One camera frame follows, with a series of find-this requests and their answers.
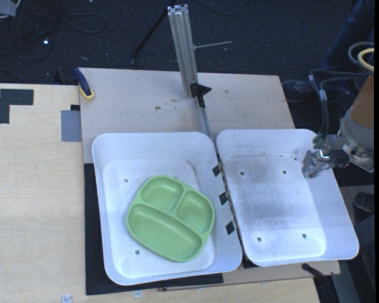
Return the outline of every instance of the tripod leg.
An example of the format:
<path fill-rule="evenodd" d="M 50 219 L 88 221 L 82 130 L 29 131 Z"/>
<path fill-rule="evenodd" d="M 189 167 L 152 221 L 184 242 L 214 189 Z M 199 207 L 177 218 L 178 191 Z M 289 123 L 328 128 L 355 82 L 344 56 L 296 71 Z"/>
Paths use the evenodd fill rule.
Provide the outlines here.
<path fill-rule="evenodd" d="M 174 3 L 176 3 L 177 0 L 171 0 L 169 3 L 169 6 L 174 6 Z M 159 19 L 155 22 L 153 27 L 150 29 L 150 31 L 147 33 L 145 38 L 142 40 L 142 42 L 139 44 L 139 46 L 135 49 L 135 51 L 131 55 L 131 64 L 135 62 L 135 59 L 138 57 L 138 53 L 141 51 L 143 46 L 147 43 L 149 38 L 153 35 L 153 33 L 156 31 L 157 27 L 161 24 L 165 16 L 167 15 L 167 8 L 164 9 L 163 13 L 160 15 Z"/>

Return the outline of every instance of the black bracket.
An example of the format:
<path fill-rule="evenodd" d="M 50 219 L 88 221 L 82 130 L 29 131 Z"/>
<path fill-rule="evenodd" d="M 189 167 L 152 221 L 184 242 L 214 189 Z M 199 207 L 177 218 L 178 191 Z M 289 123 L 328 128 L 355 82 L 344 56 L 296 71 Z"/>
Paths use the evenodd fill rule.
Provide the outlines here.
<path fill-rule="evenodd" d="M 203 96 L 207 94 L 211 88 L 197 83 L 193 83 L 189 87 L 191 88 L 191 95 L 198 98 L 200 107 L 205 108 L 205 101 L 203 100 Z"/>

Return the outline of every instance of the light wood surface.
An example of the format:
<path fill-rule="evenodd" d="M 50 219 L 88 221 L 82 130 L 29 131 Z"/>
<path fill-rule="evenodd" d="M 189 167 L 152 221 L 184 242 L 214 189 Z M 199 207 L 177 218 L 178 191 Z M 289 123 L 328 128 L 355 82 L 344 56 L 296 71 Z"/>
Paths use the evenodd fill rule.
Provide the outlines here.
<path fill-rule="evenodd" d="M 79 104 L 77 86 L 33 89 L 33 106 L 12 105 L 0 124 L 0 303 L 319 302 L 313 279 L 158 292 L 85 295 L 83 151 L 61 141 L 61 111 Z"/>

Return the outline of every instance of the yellow cable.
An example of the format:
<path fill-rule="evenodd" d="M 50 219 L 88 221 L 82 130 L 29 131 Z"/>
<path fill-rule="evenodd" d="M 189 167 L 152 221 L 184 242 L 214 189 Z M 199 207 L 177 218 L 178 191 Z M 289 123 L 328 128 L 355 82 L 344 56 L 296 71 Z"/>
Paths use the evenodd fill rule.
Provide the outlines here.
<path fill-rule="evenodd" d="M 365 62 L 363 59 L 363 56 L 367 55 L 368 53 L 374 53 L 374 52 L 375 52 L 375 48 L 367 48 L 367 49 L 362 50 L 358 54 L 358 62 L 360 63 L 360 65 L 362 65 L 364 68 L 368 69 L 371 72 L 375 72 L 375 67 Z"/>

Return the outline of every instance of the black floor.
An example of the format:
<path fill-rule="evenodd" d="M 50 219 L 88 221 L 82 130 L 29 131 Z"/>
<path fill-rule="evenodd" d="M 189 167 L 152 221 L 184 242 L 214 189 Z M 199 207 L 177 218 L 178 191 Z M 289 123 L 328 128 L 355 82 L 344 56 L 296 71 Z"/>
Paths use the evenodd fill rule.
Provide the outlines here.
<path fill-rule="evenodd" d="M 0 83 L 75 84 L 77 67 L 179 71 L 168 18 L 139 49 L 172 0 L 22 0 L 0 19 Z M 306 80 L 325 57 L 352 0 L 177 0 L 187 4 L 197 71 Z M 138 51 L 134 63 L 132 55 Z M 341 93 L 330 134 L 354 97 Z M 289 104 L 297 128 L 315 132 L 319 103 Z M 357 167 L 335 170 L 340 186 L 373 184 Z"/>

